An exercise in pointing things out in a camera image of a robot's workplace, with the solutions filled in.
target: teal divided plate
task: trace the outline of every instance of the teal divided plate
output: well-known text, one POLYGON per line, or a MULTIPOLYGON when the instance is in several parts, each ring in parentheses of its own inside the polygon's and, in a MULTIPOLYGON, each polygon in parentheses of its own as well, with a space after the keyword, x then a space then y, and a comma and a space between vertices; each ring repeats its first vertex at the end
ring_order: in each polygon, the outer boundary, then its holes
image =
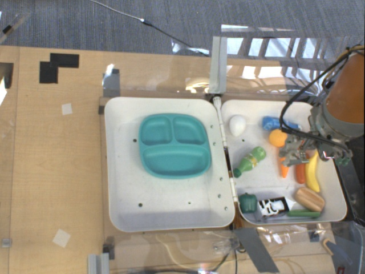
POLYGON ((160 178, 191 178, 210 167, 204 126, 189 115, 146 117, 139 128, 139 150, 145 170, 160 178))

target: yellow banana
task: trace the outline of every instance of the yellow banana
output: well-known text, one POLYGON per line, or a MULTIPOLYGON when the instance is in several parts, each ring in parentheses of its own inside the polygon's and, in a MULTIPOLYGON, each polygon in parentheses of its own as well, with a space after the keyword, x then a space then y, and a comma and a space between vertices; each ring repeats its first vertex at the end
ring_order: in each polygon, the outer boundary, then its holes
POLYGON ((317 181, 317 177, 315 172, 317 170, 317 161, 318 161, 318 151, 315 151, 315 154, 309 159, 309 162, 306 163, 305 171, 306 171, 306 184, 309 189, 312 189, 314 192, 319 192, 319 184, 317 181))

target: white egg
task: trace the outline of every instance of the white egg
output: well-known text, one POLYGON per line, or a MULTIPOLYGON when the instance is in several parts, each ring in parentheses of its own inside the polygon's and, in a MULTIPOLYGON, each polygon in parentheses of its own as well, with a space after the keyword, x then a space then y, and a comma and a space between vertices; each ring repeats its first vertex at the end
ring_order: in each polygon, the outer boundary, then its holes
POLYGON ((241 115, 233 116, 229 121, 229 129, 234 137, 240 136, 246 128, 246 120, 241 115))

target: wooden table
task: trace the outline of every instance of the wooden table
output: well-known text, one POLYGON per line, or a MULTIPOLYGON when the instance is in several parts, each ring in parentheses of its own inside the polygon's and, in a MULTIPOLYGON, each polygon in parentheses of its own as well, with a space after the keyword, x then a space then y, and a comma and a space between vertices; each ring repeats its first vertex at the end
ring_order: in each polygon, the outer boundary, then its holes
MULTIPOLYGON (((112 261, 112 268, 173 265, 176 259, 168 257, 163 245, 154 244, 156 236, 129 235, 107 228, 109 220, 104 224, 98 114, 103 73, 110 64, 120 70, 122 95, 186 96, 187 80, 208 77, 209 58, 1 46, 0 62, 15 64, 13 86, 0 107, 1 119, 16 114, 16 126, 10 130, 13 134, 7 143, 1 142, 0 149, 2 159, 11 155, 9 150, 14 151, 14 163, 6 166, 0 162, 0 182, 5 184, 0 187, 0 213, 8 217, 0 221, 1 237, 7 236, 10 229, 13 241, 9 251, 1 249, 0 273, 86 273, 87 256, 101 253, 105 231, 118 235, 120 252, 116 254, 130 262, 122 265, 124 262, 112 261), (59 68, 58 84, 40 84, 39 62, 49 61, 50 53, 79 54, 80 66, 59 68), (150 92, 140 91, 141 87, 150 92), (72 114, 63 115, 62 105, 68 103, 72 114), (70 235, 65 247, 52 242, 59 229, 70 235), (149 240, 150 247, 139 244, 141 240, 149 240), (136 257, 147 248, 148 256, 136 257), (3 267, 7 261, 9 267, 3 267)), ((191 234, 190 245, 196 242, 196 233, 191 234)), ((305 242, 302 245, 308 249, 312 246, 305 242)), ((303 248, 300 251, 303 256, 290 259, 300 263, 307 273, 333 271, 331 257, 323 249, 317 255, 306 255, 303 248)), ((281 259, 291 256, 289 252, 281 259)), ((239 259, 241 269, 255 272, 247 254, 239 259)), ((290 273, 287 262, 277 266, 282 273, 290 273)), ((232 273, 233 269, 234 262, 230 261, 221 271, 232 273)))

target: white tape piece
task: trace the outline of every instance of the white tape piece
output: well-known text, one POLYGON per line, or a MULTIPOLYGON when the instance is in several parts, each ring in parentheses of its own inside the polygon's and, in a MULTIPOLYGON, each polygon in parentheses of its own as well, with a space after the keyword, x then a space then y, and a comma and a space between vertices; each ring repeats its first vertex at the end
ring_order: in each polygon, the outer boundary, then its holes
POLYGON ((62 115, 71 115, 72 114, 72 105, 70 103, 65 103, 62 105, 62 115))
POLYGON ((66 248, 66 245, 70 239, 71 235, 62 229, 59 229, 53 238, 53 242, 62 248, 66 248))

